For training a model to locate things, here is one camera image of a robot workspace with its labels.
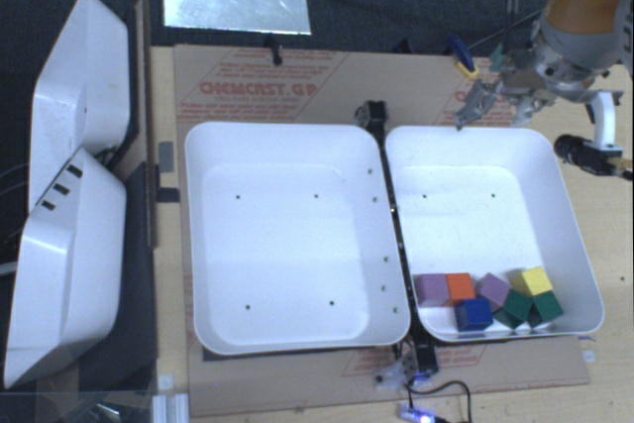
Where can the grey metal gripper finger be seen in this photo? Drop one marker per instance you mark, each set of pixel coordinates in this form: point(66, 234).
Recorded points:
point(476, 104)
point(529, 110)

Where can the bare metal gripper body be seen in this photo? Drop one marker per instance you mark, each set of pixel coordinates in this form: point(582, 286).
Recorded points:
point(555, 76)

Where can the white plastic tray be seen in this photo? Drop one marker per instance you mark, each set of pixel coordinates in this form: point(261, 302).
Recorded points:
point(282, 243)
point(465, 233)

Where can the yellow cube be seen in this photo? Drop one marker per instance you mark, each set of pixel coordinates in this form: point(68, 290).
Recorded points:
point(532, 281)

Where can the orange cube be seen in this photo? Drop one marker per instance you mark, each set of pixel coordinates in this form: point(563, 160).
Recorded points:
point(460, 285)

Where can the purple cube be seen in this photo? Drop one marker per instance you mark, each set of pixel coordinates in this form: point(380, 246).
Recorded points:
point(431, 288)
point(493, 288)

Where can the green cube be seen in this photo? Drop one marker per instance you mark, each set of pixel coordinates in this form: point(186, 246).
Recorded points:
point(547, 308)
point(515, 307)

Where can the blue cube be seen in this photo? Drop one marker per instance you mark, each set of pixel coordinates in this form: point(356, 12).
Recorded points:
point(473, 314)

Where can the brown cardboard board, red print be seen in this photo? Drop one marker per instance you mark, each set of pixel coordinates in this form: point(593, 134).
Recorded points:
point(257, 89)

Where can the black cylinder on white bracket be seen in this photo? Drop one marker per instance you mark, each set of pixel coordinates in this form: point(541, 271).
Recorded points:
point(605, 124)

